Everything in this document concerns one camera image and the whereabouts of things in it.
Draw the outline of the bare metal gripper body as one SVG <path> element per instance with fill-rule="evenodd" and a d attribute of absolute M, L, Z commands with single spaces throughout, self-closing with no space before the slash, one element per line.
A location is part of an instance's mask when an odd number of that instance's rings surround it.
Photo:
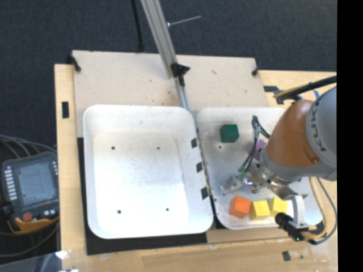
<path fill-rule="evenodd" d="M 269 169 L 243 170 L 240 172 L 239 178 L 242 184 L 247 185 L 249 189 L 252 184 L 264 184 L 263 189 L 269 189 L 273 193 L 290 193 L 289 183 L 276 177 Z"/>

